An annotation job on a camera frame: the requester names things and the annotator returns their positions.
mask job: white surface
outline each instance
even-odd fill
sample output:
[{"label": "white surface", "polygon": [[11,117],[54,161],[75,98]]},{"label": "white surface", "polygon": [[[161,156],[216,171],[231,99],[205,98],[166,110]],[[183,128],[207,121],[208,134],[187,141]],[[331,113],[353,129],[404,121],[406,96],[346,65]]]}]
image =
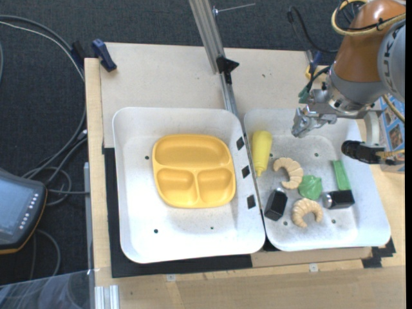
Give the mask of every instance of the white surface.
[{"label": "white surface", "polygon": [[370,166],[341,153],[345,140],[361,140],[356,121],[338,119],[335,125],[326,125],[304,138],[295,138],[290,133],[294,113],[293,109],[254,109],[245,116],[249,139],[257,130],[269,131],[273,136],[274,156],[269,161],[267,171],[257,178],[263,210],[270,193],[278,187],[282,188],[281,181],[288,180],[284,169],[278,172],[273,170],[274,160],[283,156],[298,161],[305,175],[321,177],[324,192],[338,190],[332,160],[342,160],[355,204],[347,209],[323,208],[324,216],[320,223],[315,222],[313,214],[307,214],[304,220],[308,226],[304,229],[294,225],[290,218],[294,202],[302,196],[297,189],[284,189],[288,201],[283,217],[277,221],[264,217],[269,241],[284,251],[386,244],[391,233],[390,226]]},{"label": "white surface", "polygon": [[[204,47],[107,42],[117,69],[100,68],[104,146],[113,147],[111,122],[128,106],[224,109],[220,77]],[[308,80],[302,51],[226,48],[240,65],[232,72],[239,119],[254,108],[295,108]]]},{"label": "white surface", "polygon": [[[222,109],[124,108],[113,118],[115,139],[120,244],[132,261],[150,263],[258,251],[265,230],[254,190],[246,147],[238,150],[242,136],[239,120]],[[223,140],[232,154],[236,194],[226,205],[211,209],[179,209],[159,196],[151,154],[165,135],[197,133]],[[248,209],[254,194],[256,206]]]}]

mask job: hole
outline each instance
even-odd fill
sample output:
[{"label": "hole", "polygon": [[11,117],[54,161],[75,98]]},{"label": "hole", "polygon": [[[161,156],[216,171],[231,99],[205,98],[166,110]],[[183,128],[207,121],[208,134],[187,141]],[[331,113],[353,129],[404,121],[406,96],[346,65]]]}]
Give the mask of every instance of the hole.
[{"label": "hole", "polygon": [[238,150],[240,150],[244,145],[245,142],[243,141],[243,138],[239,137],[239,140],[236,141],[236,146],[238,147]]},{"label": "hole", "polygon": [[255,196],[254,196],[254,195],[249,196],[249,197],[247,198],[247,208],[248,208],[248,209],[251,209],[251,208],[253,208],[253,207],[255,207],[255,206],[256,206]]},{"label": "hole", "polygon": [[243,178],[245,178],[245,177],[248,176],[249,174],[250,174],[249,166],[244,167],[244,168],[242,169]]}]

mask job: wooden table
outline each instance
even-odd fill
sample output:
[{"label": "wooden table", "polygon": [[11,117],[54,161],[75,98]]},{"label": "wooden table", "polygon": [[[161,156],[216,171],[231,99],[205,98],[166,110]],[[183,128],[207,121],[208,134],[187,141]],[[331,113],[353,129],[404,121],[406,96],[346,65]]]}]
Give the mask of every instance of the wooden table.
[{"label": "wooden table", "polygon": [[[203,48],[178,46],[151,46],[132,44],[108,44],[115,62],[118,62],[119,96],[125,95],[125,81],[138,81],[142,65],[130,65],[133,54],[143,54],[151,60],[148,68],[155,65],[158,73],[179,63],[170,55],[174,52],[195,54],[201,59],[204,70],[210,66]],[[165,59],[151,59],[153,49]],[[239,113],[243,116],[250,108],[295,108],[296,94],[306,84],[303,72],[306,67],[304,54],[296,51],[263,51],[226,49],[227,57],[241,63],[243,72],[233,72],[234,91]],[[136,71],[133,79],[131,70]],[[114,75],[100,67],[98,59],[86,59],[86,102],[89,136],[89,168],[91,182],[91,206],[93,226],[93,259],[97,269],[96,285],[118,285],[120,307],[123,308],[403,308],[406,307],[406,251],[405,251],[405,178],[402,174],[384,173],[379,166],[371,170],[382,203],[391,225],[396,253],[382,258],[383,268],[364,268],[362,259],[370,258],[370,247],[333,248],[300,252],[257,252],[252,254],[253,268],[173,276],[153,275],[112,278],[110,267],[108,212],[106,207],[106,179],[102,145],[108,145],[104,136],[104,119],[110,119],[102,111],[102,90]],[[200,80],[200,89],[208,85],[214,75],[191,73]],[[158,88],[158,79],[152,83],[136,83],[136,86]],[[197,103],[199,108],[217,105],[223,108],[223,100],[214,84],[208,98]],[[253,95],[245,88],[254,88]],[[261,102],[258,95],[272,88],[273,100]],[[170,104],[169,98],[122,96],[118,104],[162,106]],[[183,106],[191,106],[190,97],[183,98]]]}]

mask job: screen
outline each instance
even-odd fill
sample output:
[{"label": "screen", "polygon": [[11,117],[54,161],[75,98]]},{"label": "screen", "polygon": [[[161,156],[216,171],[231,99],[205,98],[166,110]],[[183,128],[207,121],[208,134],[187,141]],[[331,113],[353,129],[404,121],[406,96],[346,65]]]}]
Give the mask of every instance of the screen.
[{"label": "screen", "polygon": [[15,232],[32,196],[33,189],[0,178],[0,232]]}]

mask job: blue clamp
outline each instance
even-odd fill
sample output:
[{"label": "blue clamp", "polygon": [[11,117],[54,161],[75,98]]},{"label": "blue clamp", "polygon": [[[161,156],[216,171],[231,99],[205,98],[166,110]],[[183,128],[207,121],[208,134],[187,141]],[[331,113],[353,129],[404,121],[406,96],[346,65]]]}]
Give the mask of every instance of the blue clamp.
[{"label": "blue clamp", "polygon": [[98,57],[101,57],[102,61],[100,63],[101,65],[103,65],[107,72],[112,72],[113,70],[117,69],[117,65],[111,59],[108,48],[103,41],[96,39],[91,44],[91,47],[95,51],[96,55]]}]

